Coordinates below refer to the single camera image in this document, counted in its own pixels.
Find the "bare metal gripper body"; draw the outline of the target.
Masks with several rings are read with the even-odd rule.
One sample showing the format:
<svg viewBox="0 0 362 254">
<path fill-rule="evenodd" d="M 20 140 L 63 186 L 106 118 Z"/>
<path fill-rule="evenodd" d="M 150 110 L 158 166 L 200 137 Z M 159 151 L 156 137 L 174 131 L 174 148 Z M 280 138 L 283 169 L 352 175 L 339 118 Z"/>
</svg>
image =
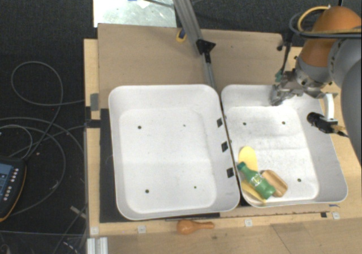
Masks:
<svg viewBox="0 0 362 254">
<path fill-rule="evenodd" d="M 279 70 L 275 75 L 275 82 L 271 90 L 272 98 L 291 98 L 303 94 L 319 98 L 322 88 L 326 85 L 326 83 L 313 80 L 299 69 L 284 72 Z"/>
</svg>

